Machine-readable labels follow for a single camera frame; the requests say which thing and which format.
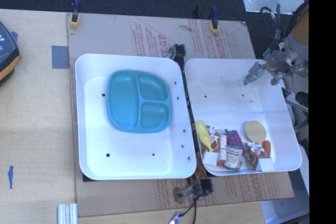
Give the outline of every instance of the cardboard sheet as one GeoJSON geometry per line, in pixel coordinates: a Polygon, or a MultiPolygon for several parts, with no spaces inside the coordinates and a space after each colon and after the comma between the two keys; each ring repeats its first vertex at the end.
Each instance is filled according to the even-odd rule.
{"type": "MultiPolygon", "coordinates": [[[[77,28],[67,16],[70,57],[72,125],[75,152],[76,196],[79,217],[172,208],[173,192],[188,186],[186,179],[92,181],[79,167],[75,62],[87,53],[166,57],[174,44],[184,44],[185,61],[192,58],[254,59],[243,22],[219,21],[212,34],[209,20],[81,14],[77,28]]],[[[197,169],[202,172],[202,164],[197,169]]],[[[293,197],[287,172],[210,177],[213,192],[198,206],[234,204],[293,197]]]]}

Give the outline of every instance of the blue divided plate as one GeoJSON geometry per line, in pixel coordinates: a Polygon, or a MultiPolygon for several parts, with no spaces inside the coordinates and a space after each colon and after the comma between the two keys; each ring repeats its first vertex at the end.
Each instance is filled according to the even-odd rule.
{"type": "Polygon", "coordinates": [[[125,132],[156,133],[171,120],[171,98],[158,76],[135,70],[113,73],[107,87],[107,109],[112,124],[125,132]]]}

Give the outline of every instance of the beige disc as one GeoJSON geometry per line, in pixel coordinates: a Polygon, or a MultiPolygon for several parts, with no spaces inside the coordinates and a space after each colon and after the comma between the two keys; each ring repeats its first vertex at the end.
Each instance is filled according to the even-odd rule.
{"type": "Polygon", "coordinates": [[[258,121],[247,122],[245,125],[245,133],[252,142],[259,144],[261,144],[266,138],[266,130],[258,121]]]}

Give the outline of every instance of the food can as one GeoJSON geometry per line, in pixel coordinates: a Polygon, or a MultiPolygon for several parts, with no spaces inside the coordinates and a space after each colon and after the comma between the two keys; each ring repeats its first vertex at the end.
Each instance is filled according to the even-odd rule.
{"type": "Polygon", "coordinates": [[[226,161],[224,166],[228,169],[239,169],[241,165],[241,156],[243,155],[243,148],[238,145],[226,146],[226,161]]]}

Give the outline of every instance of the wooden table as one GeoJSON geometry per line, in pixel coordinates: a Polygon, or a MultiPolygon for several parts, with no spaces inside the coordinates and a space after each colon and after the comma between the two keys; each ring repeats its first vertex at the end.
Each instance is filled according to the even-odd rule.
{"type": "MultiPolygon", "coordinates": [[[[67,46],[66,13],[0,9],[18,34],[22,60],[0,87],[0,223],[57,223],[76,203],[69,69],[53,69],[51,47],[67,46]],[[13,188],[8,171],[13,166],[13,188]]],[[[79,218],[78,223],[166,223],[176,209],[79,218]]],[[[192,223],[191,210],[182,223],[192,223]]],[[[264,222],[260,202],[197,207],[196,223],[264,222]]]]}

